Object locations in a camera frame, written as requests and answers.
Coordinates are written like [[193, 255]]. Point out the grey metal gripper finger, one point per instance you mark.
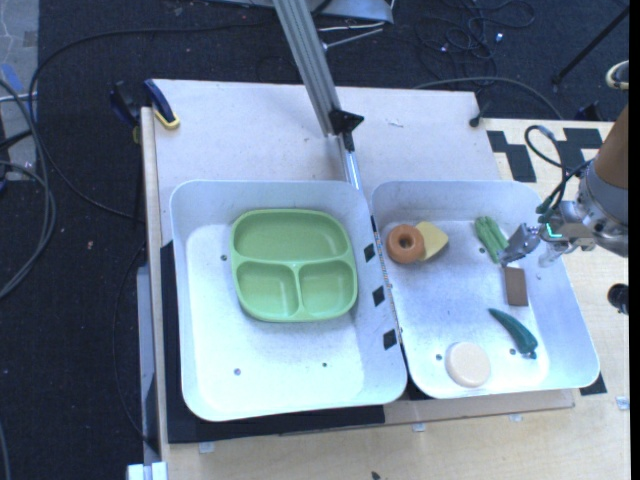
[[529, 242], [511, 252]]

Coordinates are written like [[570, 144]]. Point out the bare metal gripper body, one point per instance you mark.
[[592, 228]]

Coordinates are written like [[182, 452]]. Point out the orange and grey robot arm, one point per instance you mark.
[[612, 168]]

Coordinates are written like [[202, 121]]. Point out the green asparagus bundle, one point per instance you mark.
[[489, 235]]

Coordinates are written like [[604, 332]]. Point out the brown rectangular biscuit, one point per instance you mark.
[[516, 287]]

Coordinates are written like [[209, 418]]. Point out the yellow cheese wedge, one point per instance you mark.
[[436, 240]]

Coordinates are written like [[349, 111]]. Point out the dark green chili pepper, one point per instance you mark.
[[517, 333]]

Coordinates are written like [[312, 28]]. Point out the white plastic tray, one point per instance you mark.
[[280, 358], [450, 308]]

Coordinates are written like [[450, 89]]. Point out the brown doughnut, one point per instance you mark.
[[395, 253]]

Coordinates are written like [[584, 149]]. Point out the cream round biscuit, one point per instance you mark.
[[467, 365]]

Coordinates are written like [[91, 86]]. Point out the thin black and white rod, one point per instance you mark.
[[353, 168]]

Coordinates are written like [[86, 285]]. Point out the black block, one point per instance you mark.
[[348, 142]]

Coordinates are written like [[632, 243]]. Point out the green divided plate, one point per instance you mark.
[[270, 240]]

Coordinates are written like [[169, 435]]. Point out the pale flat board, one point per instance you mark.
[[240, 133]]

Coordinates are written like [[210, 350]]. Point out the black cylinder on white bracket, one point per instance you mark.
[[619, 298]]

